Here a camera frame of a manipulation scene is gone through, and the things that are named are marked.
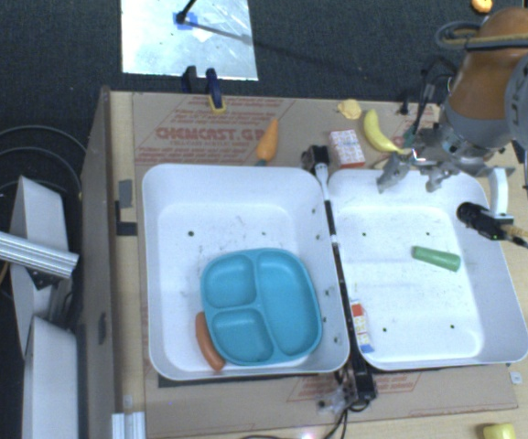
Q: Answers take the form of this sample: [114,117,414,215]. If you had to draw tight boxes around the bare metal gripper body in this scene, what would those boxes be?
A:
[408,123,496,178]

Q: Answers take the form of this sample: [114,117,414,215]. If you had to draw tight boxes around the yellow banana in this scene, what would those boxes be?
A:
[362,108,414,156]

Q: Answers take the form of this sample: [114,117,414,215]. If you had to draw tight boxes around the red and white box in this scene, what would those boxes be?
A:
[328,129,366,170]

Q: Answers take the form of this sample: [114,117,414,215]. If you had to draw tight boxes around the yellow biscuit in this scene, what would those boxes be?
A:
[337,98,363,120]

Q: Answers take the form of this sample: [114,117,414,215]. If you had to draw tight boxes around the green cylinder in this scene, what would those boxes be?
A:
[411,245,462,273]

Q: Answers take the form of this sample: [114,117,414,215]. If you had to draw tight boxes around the thin black and white rod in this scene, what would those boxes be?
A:
[316,162,361,365]

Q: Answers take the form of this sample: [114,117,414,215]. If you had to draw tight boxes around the white plastic tray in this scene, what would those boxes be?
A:
[141,163,351,381]
[327,167,528,372]

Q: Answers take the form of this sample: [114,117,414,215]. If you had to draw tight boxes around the orange carrot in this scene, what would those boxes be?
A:
[253,118,280,167]

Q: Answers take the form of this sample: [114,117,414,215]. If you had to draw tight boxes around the red and white carton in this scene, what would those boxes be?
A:
[349,298,375,354]

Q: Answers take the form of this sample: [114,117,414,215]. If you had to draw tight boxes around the brown cardboard board red print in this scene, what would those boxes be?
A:
[131,91,519,439]

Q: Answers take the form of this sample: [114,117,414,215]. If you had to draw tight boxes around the blue divided plate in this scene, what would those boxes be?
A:
[199,247,324,367]

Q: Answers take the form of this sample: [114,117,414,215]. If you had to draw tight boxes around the orange sausage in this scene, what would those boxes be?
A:
[194,311,227,373]

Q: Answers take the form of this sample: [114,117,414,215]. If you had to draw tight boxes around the yellow rounded block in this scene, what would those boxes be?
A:
[481,422,515,439]

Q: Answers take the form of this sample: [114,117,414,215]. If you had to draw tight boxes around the black cylinder on white bracket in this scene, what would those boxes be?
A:
[455,166,515,242]

